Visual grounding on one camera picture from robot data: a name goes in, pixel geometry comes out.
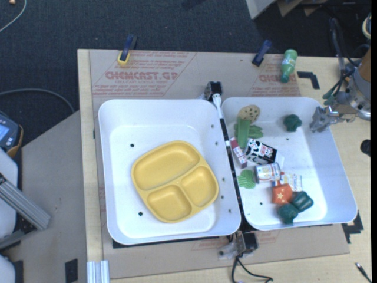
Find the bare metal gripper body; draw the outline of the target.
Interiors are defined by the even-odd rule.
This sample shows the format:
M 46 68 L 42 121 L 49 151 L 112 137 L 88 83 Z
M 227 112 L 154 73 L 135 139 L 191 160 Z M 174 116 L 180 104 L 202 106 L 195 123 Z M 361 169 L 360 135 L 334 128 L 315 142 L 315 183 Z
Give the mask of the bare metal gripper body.
M 356 118 L 371 120 L 370 104 L 367 101 L 334 98 L 329 106 L 336 122 L 353 122 Z

